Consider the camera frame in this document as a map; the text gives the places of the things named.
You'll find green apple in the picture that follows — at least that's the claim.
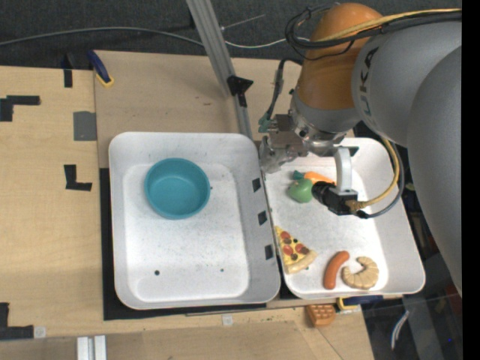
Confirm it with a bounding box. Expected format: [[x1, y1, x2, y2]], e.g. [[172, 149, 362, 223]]
[[287, 178, 314, 204]]

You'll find teal bowl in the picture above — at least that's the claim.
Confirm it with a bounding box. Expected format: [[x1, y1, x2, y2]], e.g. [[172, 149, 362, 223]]
[[143, 157, 212, 221]]

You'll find pale wood board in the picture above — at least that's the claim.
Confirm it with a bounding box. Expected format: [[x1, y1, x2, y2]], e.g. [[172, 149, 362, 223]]
[[93, 49, 404, 338]]

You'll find red-orange sausage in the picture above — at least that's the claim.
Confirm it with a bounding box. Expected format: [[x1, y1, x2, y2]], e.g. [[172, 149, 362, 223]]
[[322, 250, 351, 291]]

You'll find orange carrot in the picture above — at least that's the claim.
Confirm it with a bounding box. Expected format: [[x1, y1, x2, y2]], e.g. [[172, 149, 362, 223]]
[[292, 169, 337, 187]]

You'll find orange waffle biscuit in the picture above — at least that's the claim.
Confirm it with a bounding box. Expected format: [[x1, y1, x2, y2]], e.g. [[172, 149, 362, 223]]
[[304, 303, 337, 328]]

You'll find beige croissant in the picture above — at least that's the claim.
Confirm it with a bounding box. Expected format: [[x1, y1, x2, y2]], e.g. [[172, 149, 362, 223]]
[[340, 256, 380, 291]]

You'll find pizza slice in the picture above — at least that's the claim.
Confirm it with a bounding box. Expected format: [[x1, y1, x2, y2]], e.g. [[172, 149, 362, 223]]
[[274, 225, 319, 275]]

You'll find black cylinder on white bracket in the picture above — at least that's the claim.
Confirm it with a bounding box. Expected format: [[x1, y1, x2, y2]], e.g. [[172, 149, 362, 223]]
[[310, 146, 360, 216]]

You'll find white plastic tray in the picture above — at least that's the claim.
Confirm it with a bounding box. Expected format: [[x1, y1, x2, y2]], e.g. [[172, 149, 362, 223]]
[[258, 136, 427, 301], [108, 131, 282, 311]]

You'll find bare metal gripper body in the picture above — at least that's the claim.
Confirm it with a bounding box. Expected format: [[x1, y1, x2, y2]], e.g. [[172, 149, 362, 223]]
[[268, 113, 347, 163]]

